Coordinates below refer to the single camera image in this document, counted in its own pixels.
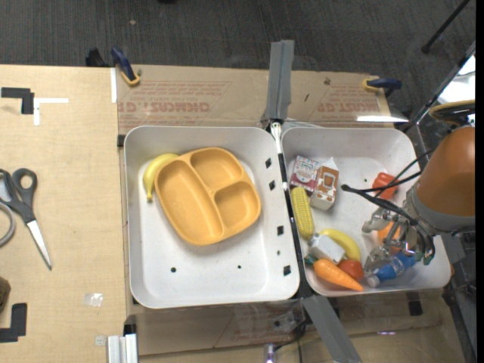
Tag blue bottle with white cap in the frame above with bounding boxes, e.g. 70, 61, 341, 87
366, 251, 417, 289

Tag thin black and white rod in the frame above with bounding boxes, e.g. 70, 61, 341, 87
268, 119, 306, 298

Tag orange round toy fruit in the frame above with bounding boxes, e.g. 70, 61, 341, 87
377, 220, 404, 255

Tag orange carrot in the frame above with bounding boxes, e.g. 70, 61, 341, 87
304, 254, 365, 293

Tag red tomato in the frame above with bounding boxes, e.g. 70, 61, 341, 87
337, 259, 365, 282

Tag grey handled scissors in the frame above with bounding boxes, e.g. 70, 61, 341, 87
0, 167, 53, 271

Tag small white carton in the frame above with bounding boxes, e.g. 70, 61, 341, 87
307, 233, 347, 265

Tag orange bell pepper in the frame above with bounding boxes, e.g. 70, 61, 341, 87
372, 172, 399, 200

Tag orange and white carton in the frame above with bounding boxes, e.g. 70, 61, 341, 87
309, 157, 340, 211

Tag white plastic tray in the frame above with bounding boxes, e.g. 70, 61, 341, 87
123, 125, 302, 310
280, 126, 453, 298

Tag yellow corn cob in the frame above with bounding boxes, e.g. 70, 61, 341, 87
290, 186, 315, 240

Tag pink and white carton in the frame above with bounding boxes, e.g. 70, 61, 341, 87
289, 155, 321, 194

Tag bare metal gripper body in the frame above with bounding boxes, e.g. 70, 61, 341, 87
389, 202, 436, 266

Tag brown cardboard board, red print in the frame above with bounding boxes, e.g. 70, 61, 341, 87
115, 64, 455, 357

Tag orange divided plate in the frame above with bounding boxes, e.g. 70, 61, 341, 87
154, 147, 262, 247

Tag yellow banana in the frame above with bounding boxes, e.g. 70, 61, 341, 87
142, 152, 181, 203
319, 228, 362, 262

